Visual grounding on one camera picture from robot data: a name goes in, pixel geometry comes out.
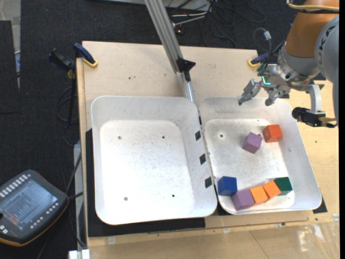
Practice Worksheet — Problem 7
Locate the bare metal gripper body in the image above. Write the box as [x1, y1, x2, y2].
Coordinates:
[259, 63, 315, 92]

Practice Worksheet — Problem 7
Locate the orange cube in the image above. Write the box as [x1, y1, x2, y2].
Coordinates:
[262, 124, 283, 144]
[250, 185, 269, 205]
[263, 180, 282, 199]

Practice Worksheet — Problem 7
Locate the purple cube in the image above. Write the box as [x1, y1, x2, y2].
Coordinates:
[231, 189, 256, 212]
[241, 132, 263, 154]

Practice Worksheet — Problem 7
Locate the white plastic tray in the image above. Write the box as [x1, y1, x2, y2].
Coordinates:
[91, 95, 218, 226]
[198, 97, 323, 216]

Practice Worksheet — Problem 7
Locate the green cube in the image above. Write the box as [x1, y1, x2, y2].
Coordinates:
[273, 176, 294, 196]

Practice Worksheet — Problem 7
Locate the blue cube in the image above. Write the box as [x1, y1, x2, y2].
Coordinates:
[217, 176, 238, 197]

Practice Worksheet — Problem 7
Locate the pale wood board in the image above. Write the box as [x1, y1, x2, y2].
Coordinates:
[80, 40, 340, 247]

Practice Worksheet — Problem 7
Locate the black cylinder on white bracket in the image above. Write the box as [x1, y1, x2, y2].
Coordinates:
[292, 84, 328, 128]

